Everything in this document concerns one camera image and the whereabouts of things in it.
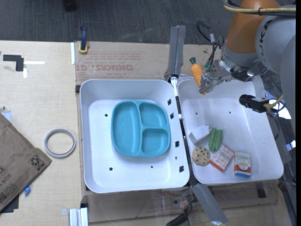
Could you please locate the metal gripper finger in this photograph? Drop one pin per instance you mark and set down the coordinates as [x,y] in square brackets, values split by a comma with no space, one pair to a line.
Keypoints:
[210,85]
[202,86]

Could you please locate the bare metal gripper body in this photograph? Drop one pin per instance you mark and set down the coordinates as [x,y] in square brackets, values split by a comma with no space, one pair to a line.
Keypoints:
[223,75]

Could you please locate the orange toy carrot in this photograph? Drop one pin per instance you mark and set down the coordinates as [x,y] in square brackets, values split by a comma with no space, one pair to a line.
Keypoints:
[196,70]

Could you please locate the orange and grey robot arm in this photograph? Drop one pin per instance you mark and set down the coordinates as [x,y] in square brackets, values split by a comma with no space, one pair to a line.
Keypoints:
[244,29]

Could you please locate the white plastic tray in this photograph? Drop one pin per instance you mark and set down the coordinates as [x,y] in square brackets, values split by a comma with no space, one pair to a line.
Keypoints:
[101,149]
[235,126]

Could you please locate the small white carton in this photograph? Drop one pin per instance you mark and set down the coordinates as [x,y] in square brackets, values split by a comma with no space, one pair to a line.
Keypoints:
[198,134]

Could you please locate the green toy beans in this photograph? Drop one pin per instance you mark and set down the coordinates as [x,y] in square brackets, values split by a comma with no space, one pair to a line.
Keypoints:
[215,139]

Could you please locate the brown chocolate chip biscuit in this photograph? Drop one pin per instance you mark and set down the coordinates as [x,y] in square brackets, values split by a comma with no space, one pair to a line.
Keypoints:
[200,156]

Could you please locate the orange and white packet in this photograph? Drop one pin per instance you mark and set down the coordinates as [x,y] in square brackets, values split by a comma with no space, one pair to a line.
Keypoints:
[221,158]

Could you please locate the brown cardboard board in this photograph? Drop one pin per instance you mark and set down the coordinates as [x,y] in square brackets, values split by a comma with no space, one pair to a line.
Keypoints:
[122,62]

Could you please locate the white orange blue carton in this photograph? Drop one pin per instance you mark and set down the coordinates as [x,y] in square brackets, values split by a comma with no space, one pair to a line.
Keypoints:
[242,163]

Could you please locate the blue divided plate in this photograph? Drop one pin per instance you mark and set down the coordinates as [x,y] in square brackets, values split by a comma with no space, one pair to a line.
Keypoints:
[127,128]

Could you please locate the brown paper envelope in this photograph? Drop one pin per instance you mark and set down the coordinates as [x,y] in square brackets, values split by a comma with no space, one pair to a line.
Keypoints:
[16,156]

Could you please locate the small blue scrap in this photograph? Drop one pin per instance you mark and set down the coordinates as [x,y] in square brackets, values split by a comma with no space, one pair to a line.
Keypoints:
[27,189]

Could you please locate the black cylinder on white bracket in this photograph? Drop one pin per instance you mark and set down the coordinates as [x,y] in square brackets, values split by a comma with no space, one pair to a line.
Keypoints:
[252,102]

